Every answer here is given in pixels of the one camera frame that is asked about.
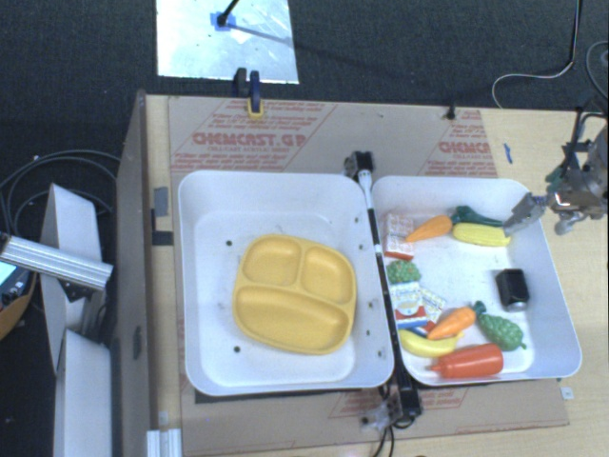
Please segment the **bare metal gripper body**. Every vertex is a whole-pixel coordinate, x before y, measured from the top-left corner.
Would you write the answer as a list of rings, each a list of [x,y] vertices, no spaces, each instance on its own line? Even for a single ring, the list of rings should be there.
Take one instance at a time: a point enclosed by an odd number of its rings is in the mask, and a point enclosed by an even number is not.
[[[548,206],[561,220],[601,219],[608,209],[608,130],[594,140],[575,138],[546,176]]]

